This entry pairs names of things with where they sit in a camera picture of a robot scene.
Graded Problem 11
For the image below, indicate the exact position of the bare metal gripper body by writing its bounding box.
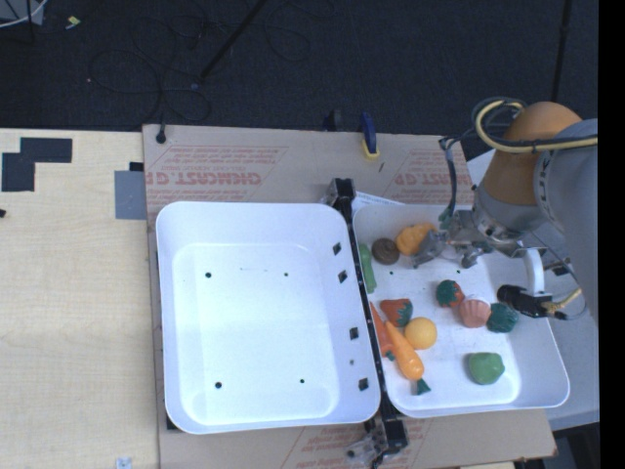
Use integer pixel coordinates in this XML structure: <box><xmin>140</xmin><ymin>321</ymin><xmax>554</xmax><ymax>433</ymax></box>
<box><xmin>444</xmin><ymin>209</ymin><xmax>524</xmax><ymax>259</ymax></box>

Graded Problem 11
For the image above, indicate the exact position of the orange toy pepper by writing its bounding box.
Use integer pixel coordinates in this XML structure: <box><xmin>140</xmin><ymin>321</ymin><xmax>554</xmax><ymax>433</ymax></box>
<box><xmin>395</xmin><ymin>222</ymin><xmax>438</xmax><ymax>257</ymax></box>

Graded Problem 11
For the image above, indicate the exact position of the brown swirl toy pastry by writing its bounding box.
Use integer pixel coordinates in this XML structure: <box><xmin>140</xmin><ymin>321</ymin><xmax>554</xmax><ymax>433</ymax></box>
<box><xmin>370</xmin><ymin>236</ymin><xmax>401</xmax><ymax>267</ymax></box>

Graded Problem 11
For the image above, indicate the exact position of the red toy strawberry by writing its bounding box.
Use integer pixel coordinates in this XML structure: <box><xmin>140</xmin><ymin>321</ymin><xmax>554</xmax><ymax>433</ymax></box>
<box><xmin>435</xmin><ymin>278</ymin><xmax>466</xmax><ymax>309</ymax></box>
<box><xmin>379</xmin><ymin>298</ymin><xmax>415</xmax><ymax>328</ymax></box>

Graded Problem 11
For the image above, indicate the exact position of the pink toy shell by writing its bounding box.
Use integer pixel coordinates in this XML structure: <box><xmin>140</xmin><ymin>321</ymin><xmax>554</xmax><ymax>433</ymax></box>
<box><xmin>458</xmin><ymin>297</ymin><xmax>492</xmax><ymax>329</ymax></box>

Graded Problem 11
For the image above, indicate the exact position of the light green toy vegetable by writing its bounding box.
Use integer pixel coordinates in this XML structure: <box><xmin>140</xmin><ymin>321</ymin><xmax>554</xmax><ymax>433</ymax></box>
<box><xmin>358</xmin><ymin>242</ymin><xmax>379</xmax><ymax>295</ymax></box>

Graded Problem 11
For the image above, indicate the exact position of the dark green toy broccoli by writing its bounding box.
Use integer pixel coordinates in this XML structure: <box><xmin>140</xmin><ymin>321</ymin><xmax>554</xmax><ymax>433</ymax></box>
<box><xmin>485</xmin><ymin>302</ymin><xmax>521</xmax><ymax>334</ymax></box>

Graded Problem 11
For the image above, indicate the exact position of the thin black rod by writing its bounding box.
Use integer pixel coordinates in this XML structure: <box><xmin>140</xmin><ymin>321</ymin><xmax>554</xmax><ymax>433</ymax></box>
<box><xmin>338</xmin><ymin>196</ymin><xmax>397</xmax><ymax>425</ymax></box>

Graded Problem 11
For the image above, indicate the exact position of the yellow toy orange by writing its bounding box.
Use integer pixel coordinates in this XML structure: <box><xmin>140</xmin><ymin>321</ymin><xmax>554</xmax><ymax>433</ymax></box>
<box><xmin>403</xmin><ymin>316</ymin><xmax>438</xmax><ymax>352</ymax></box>

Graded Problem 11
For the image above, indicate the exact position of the dark orange toy carrot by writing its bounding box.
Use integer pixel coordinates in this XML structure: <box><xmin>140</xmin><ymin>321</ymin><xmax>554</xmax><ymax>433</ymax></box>
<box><xmin>368</xmin><ymin>301</ymin><xmax>396</xmax><ymax>362</ymax></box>

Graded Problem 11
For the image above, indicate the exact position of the light orange toy carrot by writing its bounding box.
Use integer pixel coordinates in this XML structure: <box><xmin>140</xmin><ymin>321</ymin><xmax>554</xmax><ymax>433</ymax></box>
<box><xmin>384</xmin><ymin>320</ymin><xmax>433</xmax><ymax>397</ymax></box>

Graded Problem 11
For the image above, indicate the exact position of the green toy pepper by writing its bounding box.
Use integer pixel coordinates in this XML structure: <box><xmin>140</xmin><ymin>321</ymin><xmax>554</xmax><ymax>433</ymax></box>
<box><xmin>465</xmin><ymin>351</ymin><xmax>507</xmax><ymax>387</ymax></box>

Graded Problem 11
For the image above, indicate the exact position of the white plastic tray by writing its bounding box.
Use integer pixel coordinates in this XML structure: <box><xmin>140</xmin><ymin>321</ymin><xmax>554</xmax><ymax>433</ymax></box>
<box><xmin>351</xmin><ymin>204</ymin><xmax>572</xmax><ymax>420</ymax></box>
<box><xmin>154</xmin><ymin>200</ymin><xmax>383</xmax><ymax>436</ymax></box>

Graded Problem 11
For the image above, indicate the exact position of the brown cardboard board red print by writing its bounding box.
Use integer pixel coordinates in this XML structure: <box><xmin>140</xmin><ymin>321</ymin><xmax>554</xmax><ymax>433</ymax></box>
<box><xmin>141</xmin><ymin>123</ymin><xmax>559</xmax><ymax>469</ymax></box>

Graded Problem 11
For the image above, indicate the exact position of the black cylinder on white bracket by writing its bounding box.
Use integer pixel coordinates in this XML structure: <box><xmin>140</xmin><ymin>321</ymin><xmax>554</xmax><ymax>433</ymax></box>
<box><xmin>496</xmin><ymin>246</ymin><xmax>556</xmax><ymax>320</ymax></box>

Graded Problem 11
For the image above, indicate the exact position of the black block with thin wires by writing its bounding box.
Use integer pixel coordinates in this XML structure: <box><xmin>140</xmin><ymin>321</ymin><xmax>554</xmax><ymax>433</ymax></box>
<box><xmin>325</xmin><ymin>177</ymin><xmax>355</xmax><ymax>209</ymax></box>
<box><xmin>361</xmin><ymin>416</ymin><xmax>410</xmax><ymax>459</ymax></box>

